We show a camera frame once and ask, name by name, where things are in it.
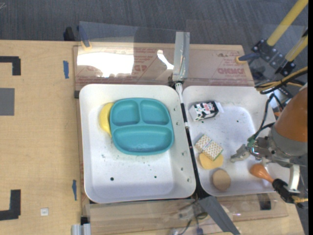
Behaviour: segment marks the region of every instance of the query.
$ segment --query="gray floor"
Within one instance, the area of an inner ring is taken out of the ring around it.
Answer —
[[[0,0],[0,39],[62,41],[80,21],[184,30],[193,44],[240,44],[246,53],[267,38],[297,0]],[[277,42],[286,54],[308,26],[306,7]],[[295,59],[307,65],[308,48]],[[270,66],[252,63],[250,68]],[[307,82],[307,75],[300,78]],[[304,171],[307,188],[307,170]],[[308,210],[299,210],[308,234]]]

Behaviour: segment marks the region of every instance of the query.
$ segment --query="gray square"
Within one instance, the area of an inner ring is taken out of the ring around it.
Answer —
[[[14,88],[0,88],[0,116],[14,116]]]

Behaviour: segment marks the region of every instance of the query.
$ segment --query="black corner marker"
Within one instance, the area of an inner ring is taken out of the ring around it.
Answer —
[[[11,190],[10,209],[0,211],[0,221],[18,219],[21,215],[21,190]]]
[[[12,76],[21,75],[21,59],[17,56],[0,56],[0,63],[12,63]]]

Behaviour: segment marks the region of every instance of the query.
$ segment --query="wooden surface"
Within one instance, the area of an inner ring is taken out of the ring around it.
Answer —
[[[12,76],[11,64],[0,63],[0,88],[15,88],[14,116],[0,116],[0,211],[9,209],[10,190],[22,192],[19,219],[0,221],[0,234],[66,235],[71,225],[80,222],[79,142],[73,97],[75,45],[0,40],[1,56],[19,56],[22,62],[21,76]],[[65,79],[63,61],[68,61],[69,79]],[[304,234],[295,206],[286,207],[287,217],[235,225],[242,234]],[[49,208],[49,215],[41,216],[41,208]]]

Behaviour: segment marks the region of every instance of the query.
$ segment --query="white tray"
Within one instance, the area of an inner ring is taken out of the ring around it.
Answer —
[[[230,156],[235,154],[242,144],[246,144],[247,138],[259,128],[267,99],[266,95],[260,94],[253,87],[190,86],[183,91],[183,101],[200,182],[207,193],[213,196],[230,196],[274,191],[269,182],[256,178],[249,173],[251,166],[259,163],[255,157],[250,155],[248,159],[235,163],[229,160]],[[188,109],[192,104],[203,101],[220,102],[224,113],[215,118],[193,121]],[[274,121],[275,116],[269,106],[265,124]],[[266,135],[268,131],[269,129],[262,131],[260,136]],[[195,143],[203,134],[207,134],[224,148],[222,152],[224,163],[220,168],[227,171],[231,178],[231,185],[225,192],[216,189],[212,183],[212,174],[216,169],[205,170],[199,162],[199,151],[195,148]],[[278,164],[269,164],[267,169],[272,178],[289,181],[289,169]]]
[[[109,102],[130,97],[154,98],[168,109],[174,143],[164,153],[127,155],[118,151],[99,125],[98,116]],[[158,85],[86,85],[79,94],[84,182],[88,198],[96,203],[186,198],[196,180],[178,94]]]

